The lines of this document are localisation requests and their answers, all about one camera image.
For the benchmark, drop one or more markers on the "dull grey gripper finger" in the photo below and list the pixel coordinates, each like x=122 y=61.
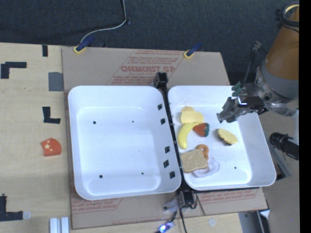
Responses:
x=233 y=116
x=227 y=107

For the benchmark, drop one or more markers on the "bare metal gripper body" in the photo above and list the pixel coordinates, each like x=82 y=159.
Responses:
x=255 y=98

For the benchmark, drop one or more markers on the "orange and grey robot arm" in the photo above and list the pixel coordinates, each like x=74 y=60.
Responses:
x=283 y=52

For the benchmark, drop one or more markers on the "yellow and brown biscuit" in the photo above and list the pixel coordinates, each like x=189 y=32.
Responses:
x=227 y=136

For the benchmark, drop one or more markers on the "red strawberry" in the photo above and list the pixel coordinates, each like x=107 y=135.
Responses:
x=200 y=129

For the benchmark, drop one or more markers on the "yellow cheese slice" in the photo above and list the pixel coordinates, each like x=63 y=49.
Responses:
x=192 y=117

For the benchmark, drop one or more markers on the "small yellow round piece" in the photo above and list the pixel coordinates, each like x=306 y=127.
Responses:
x=187 y=109

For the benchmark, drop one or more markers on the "orange doughnut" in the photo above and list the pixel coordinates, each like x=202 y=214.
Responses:
x=205 y=149

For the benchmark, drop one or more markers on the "white plastic tray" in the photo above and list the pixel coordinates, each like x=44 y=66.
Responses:
x=238 y=164
x=116 y=144

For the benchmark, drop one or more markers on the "yellow banana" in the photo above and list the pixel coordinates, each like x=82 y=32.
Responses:
x=183 y=136

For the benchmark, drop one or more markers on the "white fried egg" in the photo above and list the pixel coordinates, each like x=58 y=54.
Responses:
x=213 y=167

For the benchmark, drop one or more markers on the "thin black rod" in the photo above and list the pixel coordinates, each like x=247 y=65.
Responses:
x=172 y=127

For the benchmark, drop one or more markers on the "tan bread slice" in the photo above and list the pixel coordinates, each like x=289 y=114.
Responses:
x=194 y=161

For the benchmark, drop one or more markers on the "brown cardboard board red print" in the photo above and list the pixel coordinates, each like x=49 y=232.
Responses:
x=102 y=67

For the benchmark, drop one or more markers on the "orange pizza slice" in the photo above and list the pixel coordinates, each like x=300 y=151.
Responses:
x=51 y=147

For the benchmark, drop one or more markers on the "black cylinder on white bracket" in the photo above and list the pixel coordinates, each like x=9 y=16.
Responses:
x=284 y=143

